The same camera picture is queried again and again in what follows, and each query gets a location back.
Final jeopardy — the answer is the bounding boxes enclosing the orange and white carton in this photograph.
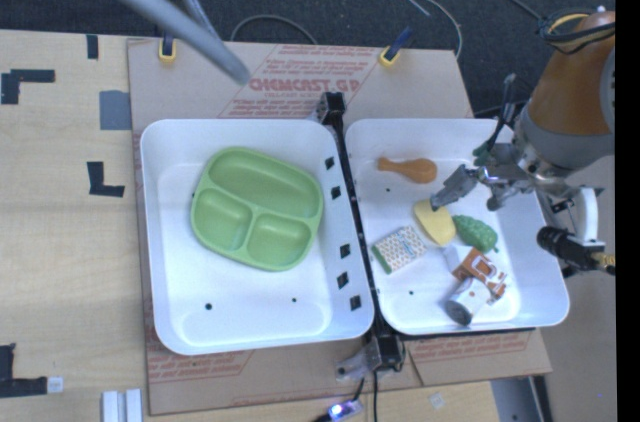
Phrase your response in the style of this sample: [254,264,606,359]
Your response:
[448,245,510,306]

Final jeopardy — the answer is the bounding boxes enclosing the thin black rod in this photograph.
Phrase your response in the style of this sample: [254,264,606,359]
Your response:
[331,119,390,341]

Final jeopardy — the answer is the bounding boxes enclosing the white plastic tray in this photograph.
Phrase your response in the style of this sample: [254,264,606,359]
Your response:
[344,117,572,337]
[139,118,377,357]

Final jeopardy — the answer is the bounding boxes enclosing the white and grey can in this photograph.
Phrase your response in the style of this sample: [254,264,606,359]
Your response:
[444,278,494,328]

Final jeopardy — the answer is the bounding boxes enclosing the green divided plate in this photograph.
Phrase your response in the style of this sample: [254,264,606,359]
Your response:
[189,145,326,273]

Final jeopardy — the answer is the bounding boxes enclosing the orange chicken drumstick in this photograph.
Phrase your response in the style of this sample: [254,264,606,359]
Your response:
[376,155,439,185]

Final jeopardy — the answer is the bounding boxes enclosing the yellow cheese wedge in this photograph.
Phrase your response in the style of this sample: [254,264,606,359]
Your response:
[412,198,458,248]

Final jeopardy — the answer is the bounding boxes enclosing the green grapes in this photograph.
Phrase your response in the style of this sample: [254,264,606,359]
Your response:
[451,214,500,254]

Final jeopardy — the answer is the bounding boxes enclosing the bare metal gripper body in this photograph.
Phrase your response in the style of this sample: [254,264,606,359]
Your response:
[473,141,571,196]

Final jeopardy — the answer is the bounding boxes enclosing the white packet with green print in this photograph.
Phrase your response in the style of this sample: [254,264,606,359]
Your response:
[370,225,429,276]

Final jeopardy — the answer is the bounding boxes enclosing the black block with thin wires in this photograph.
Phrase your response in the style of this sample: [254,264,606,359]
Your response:
[318,90,348,127]
[334,333,407,382]

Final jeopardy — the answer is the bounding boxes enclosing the brown cardboard board red print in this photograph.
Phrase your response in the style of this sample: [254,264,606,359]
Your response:
[126,38,554,417]

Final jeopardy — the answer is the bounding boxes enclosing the black cylinder on white bracket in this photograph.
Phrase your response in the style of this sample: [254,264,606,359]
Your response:
[536,186,609,272]

